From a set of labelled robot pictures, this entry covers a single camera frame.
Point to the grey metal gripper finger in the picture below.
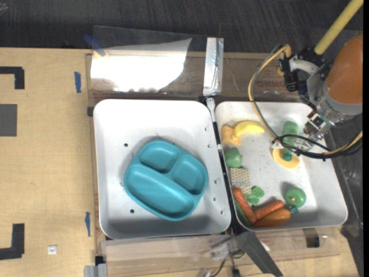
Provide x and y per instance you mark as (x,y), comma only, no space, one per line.
(309,144)
(298,143)

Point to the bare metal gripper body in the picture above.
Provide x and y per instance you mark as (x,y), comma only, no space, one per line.
(317,123)

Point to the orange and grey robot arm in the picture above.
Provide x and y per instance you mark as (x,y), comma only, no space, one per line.
(344,74)

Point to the white plastic tray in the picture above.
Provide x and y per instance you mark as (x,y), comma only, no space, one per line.
(144,120)
(265,177)

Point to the yellow banana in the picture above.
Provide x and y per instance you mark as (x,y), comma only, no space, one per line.
(249,126)

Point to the green toy apple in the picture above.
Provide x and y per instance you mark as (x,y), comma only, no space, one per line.
(295,196)

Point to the green toy pepper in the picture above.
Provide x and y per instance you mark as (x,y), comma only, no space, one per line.
(233,158)

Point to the patterned square biscuit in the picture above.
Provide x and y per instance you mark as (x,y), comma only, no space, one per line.
(240,177)

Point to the orange toy bread piece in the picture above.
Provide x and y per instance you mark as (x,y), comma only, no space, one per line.
(227,136)

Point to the brown toy sausage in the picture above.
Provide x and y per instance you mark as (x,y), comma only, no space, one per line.
(244,205)
(268,209)

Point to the orange carrot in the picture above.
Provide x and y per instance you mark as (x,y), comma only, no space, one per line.
(274,218)

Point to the green toy pea pod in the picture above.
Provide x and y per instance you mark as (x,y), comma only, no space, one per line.
(241,216)

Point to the yellow foam tube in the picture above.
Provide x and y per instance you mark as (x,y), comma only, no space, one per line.
(340,22)

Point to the blue divided plate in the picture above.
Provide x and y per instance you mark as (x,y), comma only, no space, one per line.
(161,186)

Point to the small white square block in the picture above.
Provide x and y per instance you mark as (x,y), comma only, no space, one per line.
(52,249)

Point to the black cylinder on white bracket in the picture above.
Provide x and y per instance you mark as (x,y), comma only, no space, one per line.
(291,76)

